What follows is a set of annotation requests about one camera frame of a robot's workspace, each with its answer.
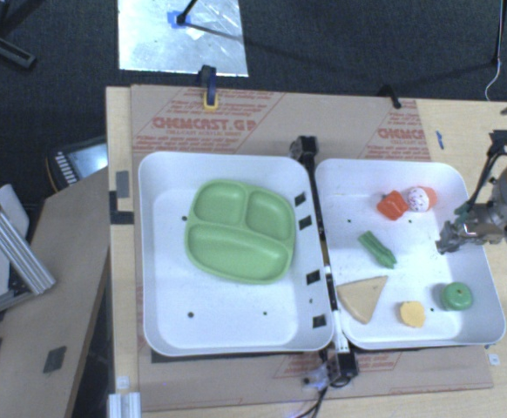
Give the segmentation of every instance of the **table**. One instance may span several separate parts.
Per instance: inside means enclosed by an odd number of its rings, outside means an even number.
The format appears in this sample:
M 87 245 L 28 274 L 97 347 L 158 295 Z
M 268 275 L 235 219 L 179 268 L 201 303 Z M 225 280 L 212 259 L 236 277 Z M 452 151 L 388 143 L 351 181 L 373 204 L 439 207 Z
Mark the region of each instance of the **table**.
M 471 191 L 477 183 L 489 146 L 488 132 L 507 129 L 507 117 L 499 112 L 504 103 L 449 100 L 416 100 L 422 128 L 432 160 L 455 167 Z M 109 147 L 109 190 L 116 190 L 119 170 L 132 168 L 131 90 L 108 88 L 106 91 L 107 138 Z M 436 132 L 443 136 L 444 148 Z M 482 197 L 489 195 L 484 190 Z M 118 199 L 119 211 L 132 211 L 132 194 Z M 507 322 L 507 245 L 487 246 L 486 253 L 494 275 Z M 137 304 L 135 296 L 135 249 L 133 230 L 128 225 L 111 227 L 112 308 L 114 332 L 114 370 L 116 393 L 138 391 Z M 507 332 L 488 350 L 500 363 L 492 366 L 493 389 L 355 398 L 324 401 L 320 417 L 422 417 L 422 416 L 507 416 Z M 311 407 L 311 402 L 291 402 L 255 406 L 200 408 L 143 413 L 146 418 L 225 417 L 243 418 L 296 416 Z

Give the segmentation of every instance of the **robotic hand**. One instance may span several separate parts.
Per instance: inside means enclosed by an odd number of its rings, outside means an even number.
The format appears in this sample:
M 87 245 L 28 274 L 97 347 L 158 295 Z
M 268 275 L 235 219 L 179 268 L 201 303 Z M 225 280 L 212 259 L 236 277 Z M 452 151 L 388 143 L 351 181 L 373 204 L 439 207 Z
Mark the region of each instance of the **robotic hand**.
M 483 245 L 486 242 L 497 244 L 502 239 L 507 241 L 507 168 L 499 179 L 490 179 L 494 185 L 490 200 L 485 204 L 476 203 L 496 160 L 507 156 L 507 132 L 494 131 L 490 136 L 492 145 L 475 192 L 455 211 L 455 221 L 446 221 L 440 232 L 436 247 L 441 254 L 453 253 L 465 243 Z

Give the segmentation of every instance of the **screen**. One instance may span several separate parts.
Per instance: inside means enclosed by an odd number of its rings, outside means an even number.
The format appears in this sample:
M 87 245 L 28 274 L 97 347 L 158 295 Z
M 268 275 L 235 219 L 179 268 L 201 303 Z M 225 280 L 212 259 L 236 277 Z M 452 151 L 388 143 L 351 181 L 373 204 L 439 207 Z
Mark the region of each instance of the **screen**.
M 67 155 L 81 179 L 108 165 L 106 144 L 92 145 L 85 149 L 69 152 Z

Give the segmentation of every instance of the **black floor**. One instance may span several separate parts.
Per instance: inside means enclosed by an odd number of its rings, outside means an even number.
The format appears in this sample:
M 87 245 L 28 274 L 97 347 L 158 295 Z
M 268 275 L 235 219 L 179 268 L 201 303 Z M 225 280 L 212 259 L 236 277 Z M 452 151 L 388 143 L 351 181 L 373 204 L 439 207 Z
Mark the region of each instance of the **black floor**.
M 496 73 L 500 0 L 239 1 L 250 77 L 223 87 L 484 100 Z M 38 62 L 0 60 L 0 185 L 28 210 L 52 193 L 46 152 L 105 133 L 106 86 L 194 83 L 119 71 L 117 16 L 117 0 L 11 1 L 2 36 Z M 490 96 L 507 101 L 507 17 L 502 61 Z

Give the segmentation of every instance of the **silver sheet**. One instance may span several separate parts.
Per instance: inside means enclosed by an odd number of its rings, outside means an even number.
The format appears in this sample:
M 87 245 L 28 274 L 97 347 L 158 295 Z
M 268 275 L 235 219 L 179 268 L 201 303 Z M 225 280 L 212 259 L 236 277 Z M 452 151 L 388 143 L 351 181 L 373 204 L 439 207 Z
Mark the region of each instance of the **silver sheet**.
M 119 68 L 196 74 L 205 64 L 247 77 L 238 0 L 199 0 L 179 27 L 175 15 L 189 2 L 118 0 Z

